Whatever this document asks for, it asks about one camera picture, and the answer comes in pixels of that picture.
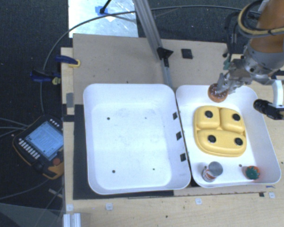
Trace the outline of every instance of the yellow plate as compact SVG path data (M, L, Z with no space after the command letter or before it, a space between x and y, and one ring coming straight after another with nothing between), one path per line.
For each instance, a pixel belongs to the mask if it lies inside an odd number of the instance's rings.
M246 150L246 132L242 116L235 110L216 106L197 108L194 115L197 146L205 153L239 157Z

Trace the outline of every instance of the can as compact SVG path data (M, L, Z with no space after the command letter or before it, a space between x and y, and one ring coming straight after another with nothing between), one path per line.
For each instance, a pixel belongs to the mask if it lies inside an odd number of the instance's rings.
M202 171L202 178L207 182L213 182L222 173L222 165L219 162L213 161L208 165L208 167L204 167Z

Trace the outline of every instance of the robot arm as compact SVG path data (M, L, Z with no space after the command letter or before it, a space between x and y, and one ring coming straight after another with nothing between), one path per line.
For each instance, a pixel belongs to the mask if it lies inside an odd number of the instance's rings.
M284 0L270 0L264 7L256 27L248 27L244 20L250 9L262 3L262 0L247 5L238 15L239 30L242 35L250 38L241 59L226 61L218 83L210 86L208 95L215 102L223 101L236 88L257 81L262 85L272 85L275 99L269 106L275 108L274 119L284 119L283 87L284 80L277 80L276 75L284 66ZM261 107L254 107L264 113Z

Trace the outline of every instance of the empty white tray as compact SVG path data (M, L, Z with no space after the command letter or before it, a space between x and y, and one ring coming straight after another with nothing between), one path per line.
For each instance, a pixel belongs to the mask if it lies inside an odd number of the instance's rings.
M281 178L277 162L263 115L253 108L256 93L249 87L240 87L228 95L222 103L214 103L207 95L209 86L180 86L176 91L177 103L184 130L186 147L195 182L205 188L245 184L276 183ZM202 152L195 143L193 116L195 110L204 105L214 105L236 110L243 117L247 148L240 157L218 157ZM201 175L205 166L217 161L223 166L223 174L208 183ZM257 180L249 180L243 174L245 166L254 165L260 169Z
M98 194L175 190L191 180L175 94L162 84L83 93L88 180Z

